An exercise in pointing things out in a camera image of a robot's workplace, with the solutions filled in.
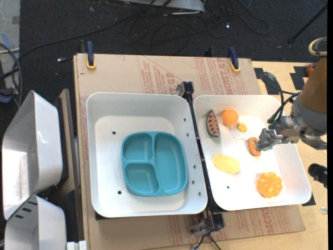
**black floor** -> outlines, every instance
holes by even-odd
[[[171,15],[180,10],[101,0],[21,0],[23,99],[35,90],[53,103],[68,88],[75,112],[72,57],[80,40],[92,41],[96,53],[203,56],[212,47],[214,56],[226,57],[232,46],[239,58],[315,63],[318,57],[308,46],[327,36],[327,10],[306,24],[325,5],[327,0],[207,0],[205,13]],[[16,111],[14,102],[0,104],[0,139]]]

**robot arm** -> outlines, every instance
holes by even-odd
[[[259,151],[276,144],[299,140],[317,149],[327,149],[321,136],[327,134],[327,57],[322,57],[310,74],[302,92],[292,102],[289,116],[263,129],[255,144]]]

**teal plate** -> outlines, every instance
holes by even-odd
[[[187,163],[181,142],[166,132],[137,132],[121,146],[127,188],[140,196],[165,196],[187,185]]]

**white bin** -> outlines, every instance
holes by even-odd
[[[86,102],[92,203],[107,218],[196,214],[207,205],[190,108],[176,95],[95,93]],[[125,185],[121,144],[135,132],[161,131],[181,142],[188,185],[180,193],[144,197]]]
[[[311,188],[295,144],[275,145],[272,150],[252,156],[247,142],[236,139],[228,126],[222,123],[222,112],[235,110],[239,118],[248,119],[251,133],[259,137],[267,128],[267,119],[280,107],[279,101],[269,95],[204,95],[194,101],[194,111],[209,181],[215,202],[225,210],[242,210],[273,206],[303,204],[311,198]],[[221,136],[212,138],[206,129],[206,117],[213,110]],[[240,172],[228,174],[213,163],[215,154],[224,154],[240,162]],[[275,172],[282,178],[283,190],[277,197],[262,197],[256,180],[262,172]]]
[[[6,223],[5,250],[64,250],[66,243],[62,209],[36,195]]]
[[[59,183],[62,166],[58,110],[30,91],[2,143],[5,219],[31,195]]]

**black metal bar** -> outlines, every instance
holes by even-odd
[[[327,9],[326,5],[307,23],[302,29],[299,30],[292,38],[288,39],[289,47],[291,47],[294,40],[308,27],[310,26],[325,10]]]
[[[187,100],[187,102],[189,104],[190,111],[191,111],[191,116],[192,116],[192,121],[193,121],[193,126],[194,126],[194,132],[195,132],[195,135],[196,135],[197,145],[198,145],[199,154],[200,154],[200,158],[201,158],[203,176],[204,176],[204,180],[205,180],[205,183],[206,183],[207,196],[208,196],[208,207],[209,207],[210,213],[211,214],[216,214],[216,213],[225,212],[225,210],[223,210],[222,208],[220,208],[216,204],[216,202],[213,198],[213,193],[212,193],[212,189],[211,189],[211,186],[210,186],[206,161],[205,161],[205,158],[204,158],[204,154],[203,154],[203,150],[202,150],[202,146],[201,146],[201,142],[200,142],[198,127],[197,127],[197,121],[196,121],[195,112],[194,112],[194,108],[193,108],[193,92],[194,92],[193,83],[192,82],[182,82],[182,87],[181,88],[183,89],[181,91],[181,97]]]

